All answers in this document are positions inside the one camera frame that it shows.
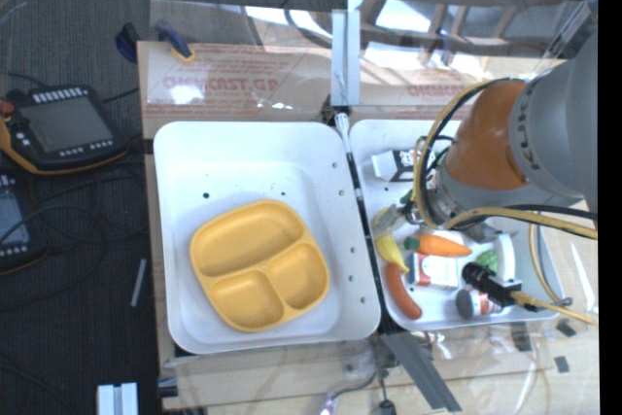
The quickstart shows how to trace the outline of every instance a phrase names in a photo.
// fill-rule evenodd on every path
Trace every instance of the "can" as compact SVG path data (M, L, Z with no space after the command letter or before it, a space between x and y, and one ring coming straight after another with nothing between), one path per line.
M474 288L460 289L456 294L456 307L463 318L482 317L502 311L502 307L492 301L486 293Z

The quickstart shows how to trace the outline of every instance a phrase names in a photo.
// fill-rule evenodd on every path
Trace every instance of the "table surface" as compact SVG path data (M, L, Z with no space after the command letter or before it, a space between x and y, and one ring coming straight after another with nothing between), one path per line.
M161 103L159 111L154 111L154 101L149 98L150 78L155 71L150 55L156 53L159 59L171 56L165 47L164 43L152 42L138 46L145 139L153 139L157 130L170 121L213 119L200 113L184 115L183 110L189 109L184 106L177 108L181 112L177 115L162 111ZM504 62L516 64L517 59L492 57L487 61L498 64L500 71ZM534 62L528 61L526 67L533 66ZM429 110L437 102L427 104ZM391 108L389 115L397 109ZM377 111L378 108L365 109L362 116L382 117ZM403 116L401 107L396 116ZM271 120L271 116L259 119ZM361 341L216 355L180 352L167 324L156 165L151 155L146 156L146 174L161 386L174 387L172 396L162 399L165 410L209 407L209 413L216 415L319 414L327 396L339 393L334 399L335 413L371 414L376 413L374 410L386 392L397 413L445 412L431 409L400 364L386 369L385 390L377 376L362 387L363 380L375 372L373 358L377 358L378 352L386 353L378 346L375 334ZM549 228L544 228L543 234L564 289L572 290L572 309L585 313L594 304L587 302L582 291L581 270L593 286L598 306L598 241ZM590 316L598 319L598 311ZM544 324L448 329L418 337L464 413L600 413L598 326L560 316Z

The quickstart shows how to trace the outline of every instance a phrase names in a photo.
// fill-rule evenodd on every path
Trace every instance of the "white plastic tray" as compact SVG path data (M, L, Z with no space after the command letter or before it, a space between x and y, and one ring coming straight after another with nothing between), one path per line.
M343 144L315 122L175 121L155 136L168 326L195 354L361 339L380 304ZM210 304L189 258L194 232L260 199L288 203L306 222L330 273L315 308L274 329L242 332Z
M453 135L458 128L457 121L450 121L443 130L443 135ZM357 171L361 182L363 202L369 221L383 208L392 204L399 204L399 200L412 187L412 182L387 182L374 174L371 158L375 155L391 150L414 149L415 142L420 136L428 135L432 121L403 121L403 120L363 120L356 122L350 130L350 142ZM439 150L447 145L439 144ZM522 290L544 301L550 301L544 288L536 277L531 263L528 249L527 224L507 219L489 219L494 227L510 235L509 244L498 241L501 251L498 254L507 259L507 268L514 267L515 278L523 284ZM404 225L394 233L397 242L402 242L406 236L412 235L415 227ZM467 258L460 258L459 266L462 269L467 262L475 259L482 251L493 247L491 243L475 245L472 240L453 232L450 238L468 245L473 254ZM547 276L551 289L557 295L563 295L561 283L547 247L542 247L542 269ZM444 290L430 287L421 287L408 284L406 277L402 277L408 292L423 310L418 320L406 317L391 298L385 282L386 263L382 258L376 258L380 270L381 284L387 309L395 322L408 330L442 330L455 327L474 326L480 324L500 324L514 321L549 320L557 316L557 312L550 310L527 311L521 306L508 306L499 314L464 319L456 308L455 298L458 290Z

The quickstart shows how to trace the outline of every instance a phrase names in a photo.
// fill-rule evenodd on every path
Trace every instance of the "banana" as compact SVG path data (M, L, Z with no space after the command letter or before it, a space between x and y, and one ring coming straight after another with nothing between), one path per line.
M408 268L408 266L404 263L396 239L391 233L381 235L380 237L374 239L374 243L378 254L384 261L397 264L403 273L408 273L410 271L410 268Z

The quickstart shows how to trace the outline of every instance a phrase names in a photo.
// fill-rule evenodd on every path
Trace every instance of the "toy sausage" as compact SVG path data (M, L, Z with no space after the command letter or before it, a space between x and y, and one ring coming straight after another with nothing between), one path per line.
M423 315L419 305L412 300L401 280L401 271L396 263L388 263L385 268L387 287L396 305L411 320L417 320Z

